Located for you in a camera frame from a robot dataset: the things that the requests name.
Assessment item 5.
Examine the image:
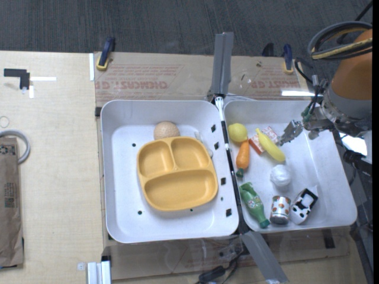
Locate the orange and white carton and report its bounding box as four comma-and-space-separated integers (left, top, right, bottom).
248, 125, 280, 156

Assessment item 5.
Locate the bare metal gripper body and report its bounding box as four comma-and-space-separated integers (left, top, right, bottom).
301, 102, 372, 137

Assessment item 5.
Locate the yellow lemon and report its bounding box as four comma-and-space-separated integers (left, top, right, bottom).
227, 122, 249, 143

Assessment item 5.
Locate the white plastic tray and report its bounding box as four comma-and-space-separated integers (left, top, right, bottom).
222, 99, 358, 234
99, 99, 240, 244

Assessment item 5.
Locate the brown cardboard board, red print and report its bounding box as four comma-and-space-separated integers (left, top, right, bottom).
94, 51, 351, 280

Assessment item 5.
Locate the white crumpled ball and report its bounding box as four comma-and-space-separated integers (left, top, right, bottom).
269, 164, 293, 189

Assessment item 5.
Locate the small can with orange print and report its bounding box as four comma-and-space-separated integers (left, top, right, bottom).
269, 195, 292, 226

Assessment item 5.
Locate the brown paper bag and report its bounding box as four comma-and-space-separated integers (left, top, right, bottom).
0, 137, 25, 269

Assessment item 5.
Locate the black cylinder on white bracket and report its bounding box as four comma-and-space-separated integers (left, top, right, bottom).
342, 130, 373, 174

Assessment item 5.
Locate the tan bread roll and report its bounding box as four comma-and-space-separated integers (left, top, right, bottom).
153, 121, 181, 141

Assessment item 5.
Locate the green plastic bottle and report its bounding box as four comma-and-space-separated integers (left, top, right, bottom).
239, 182, 271, 230

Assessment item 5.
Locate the yellow banana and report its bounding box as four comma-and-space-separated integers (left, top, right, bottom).
255, 128, 287, 163

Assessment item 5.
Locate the yellow divided plate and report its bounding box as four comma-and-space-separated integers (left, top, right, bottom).
136, 136, 219, 212

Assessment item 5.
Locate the orange carrot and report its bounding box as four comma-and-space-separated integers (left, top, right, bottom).
235, 140, 251, 178

